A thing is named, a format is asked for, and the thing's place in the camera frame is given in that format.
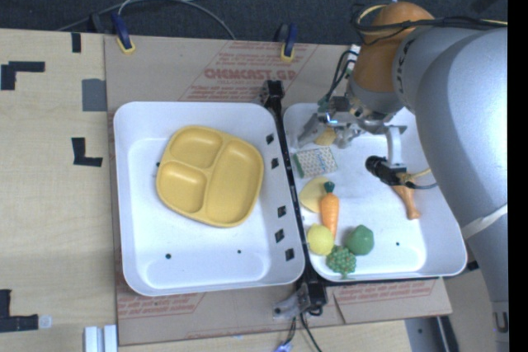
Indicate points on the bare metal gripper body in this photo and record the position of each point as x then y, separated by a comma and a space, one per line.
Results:
344, 111

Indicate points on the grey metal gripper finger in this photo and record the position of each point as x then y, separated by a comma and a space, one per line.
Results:
311, 132
347, 136

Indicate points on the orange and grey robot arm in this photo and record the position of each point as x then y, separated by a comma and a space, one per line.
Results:
453, 103

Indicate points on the small yellow toy food piece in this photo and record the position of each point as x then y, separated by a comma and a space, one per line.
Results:
326, 137

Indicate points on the pale yellow wedge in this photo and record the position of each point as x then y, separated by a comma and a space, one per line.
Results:
310, 195

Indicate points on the thin black rod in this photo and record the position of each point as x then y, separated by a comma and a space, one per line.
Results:
293, 193

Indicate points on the orange carrot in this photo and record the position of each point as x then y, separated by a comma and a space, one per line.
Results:
330, 210

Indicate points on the white plastic tray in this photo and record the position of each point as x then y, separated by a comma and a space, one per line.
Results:
371, 210
198, 259

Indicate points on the brown chicken drumstick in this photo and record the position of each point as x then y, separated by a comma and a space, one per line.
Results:
407, 200

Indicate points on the green pepper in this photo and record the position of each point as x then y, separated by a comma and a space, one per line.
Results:
359, 240

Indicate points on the yellow lemon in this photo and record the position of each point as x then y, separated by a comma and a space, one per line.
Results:
320, 240

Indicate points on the yellow divided plate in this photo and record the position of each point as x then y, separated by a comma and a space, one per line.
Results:
210, 177

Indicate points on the green grapes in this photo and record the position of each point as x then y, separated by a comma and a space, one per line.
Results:
341, 261

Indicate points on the brown cardboard board, red print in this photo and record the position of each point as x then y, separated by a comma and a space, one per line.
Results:
165, 70

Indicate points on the black cylinder on white bracket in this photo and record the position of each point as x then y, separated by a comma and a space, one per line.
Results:
385, 171

